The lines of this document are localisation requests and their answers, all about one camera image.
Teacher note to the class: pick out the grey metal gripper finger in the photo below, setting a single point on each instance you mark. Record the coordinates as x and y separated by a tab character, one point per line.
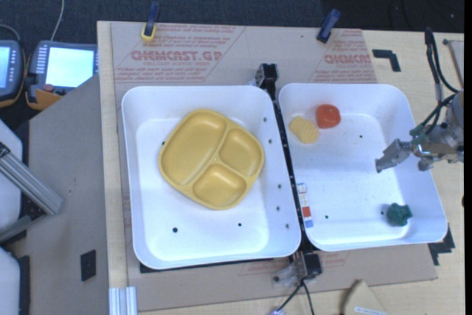
391	155
425	163

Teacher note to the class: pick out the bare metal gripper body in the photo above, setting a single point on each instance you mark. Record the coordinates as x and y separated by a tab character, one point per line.
440	143

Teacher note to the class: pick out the white plastic tray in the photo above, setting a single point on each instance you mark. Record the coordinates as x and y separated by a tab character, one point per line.
346	177
206	236

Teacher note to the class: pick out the green toy broccoli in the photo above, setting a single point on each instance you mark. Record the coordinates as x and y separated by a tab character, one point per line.
397	214

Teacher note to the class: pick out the orange toy tomato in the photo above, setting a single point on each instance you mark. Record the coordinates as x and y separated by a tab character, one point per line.
327	116

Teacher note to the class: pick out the yellow toy biscuit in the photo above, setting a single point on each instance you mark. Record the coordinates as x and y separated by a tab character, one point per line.
304	130

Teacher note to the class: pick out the thin black and white rod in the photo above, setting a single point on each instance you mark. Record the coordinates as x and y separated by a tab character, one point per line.
287	155

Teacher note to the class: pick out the brown cardboard wedge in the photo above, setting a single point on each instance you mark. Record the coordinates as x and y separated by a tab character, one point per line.
363	300

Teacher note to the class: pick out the yellow divided plate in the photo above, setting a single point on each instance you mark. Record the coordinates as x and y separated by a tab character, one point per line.
199	151

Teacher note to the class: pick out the brown cardboard board red print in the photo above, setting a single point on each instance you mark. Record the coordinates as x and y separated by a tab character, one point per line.
221	55

